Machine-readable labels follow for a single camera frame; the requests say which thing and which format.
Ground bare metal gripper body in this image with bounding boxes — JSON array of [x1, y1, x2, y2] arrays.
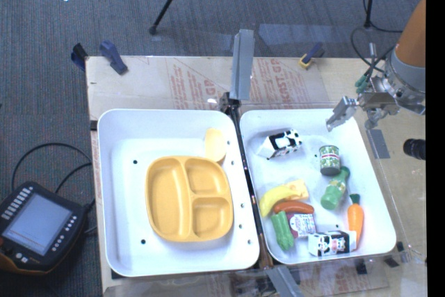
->
[[357, 76, 426, 115]]

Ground green can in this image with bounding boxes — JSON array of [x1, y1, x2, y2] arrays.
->
[[318, 144, 342, 177]]

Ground cow print milk carton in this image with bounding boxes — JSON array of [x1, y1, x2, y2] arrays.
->
[[307, 230, 358, 258], [256, 128, 303, 161]]

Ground green bottle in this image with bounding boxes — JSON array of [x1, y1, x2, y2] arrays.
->
[[319, 166, 351, 211]]

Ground yellow cheese wedge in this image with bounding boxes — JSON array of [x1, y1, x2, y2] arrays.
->
[[284, 178, 310, 202]]

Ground white plastic tray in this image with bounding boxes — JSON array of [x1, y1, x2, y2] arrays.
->
[[238, 108, 398, 266], [97, 108, 261, 278]]

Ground orange carrot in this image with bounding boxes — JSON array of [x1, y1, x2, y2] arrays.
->
[[346, 193, 365, 250]]

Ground orange sausage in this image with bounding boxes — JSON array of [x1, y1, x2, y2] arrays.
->
[[272, 200, 316, 216]]

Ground yellow banana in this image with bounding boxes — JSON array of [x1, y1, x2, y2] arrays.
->
[[258, 184, 297, 218]]

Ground red and white carton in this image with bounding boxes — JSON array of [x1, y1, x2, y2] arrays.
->
[[286, 212, 318, 239]]

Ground green asparagus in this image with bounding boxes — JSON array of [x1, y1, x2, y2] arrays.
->
[[270, 210, 296, 252]]

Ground yellow divided plate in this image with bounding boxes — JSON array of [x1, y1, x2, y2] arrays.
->
[[144, 154, 235, 243]]

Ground brown cardboard board red print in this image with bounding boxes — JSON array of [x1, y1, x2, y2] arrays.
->
[[85, 55, 427, 297]]

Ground black cylinder on white bracket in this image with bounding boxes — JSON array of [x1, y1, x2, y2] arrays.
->
[[403, 138, 427, 161]]

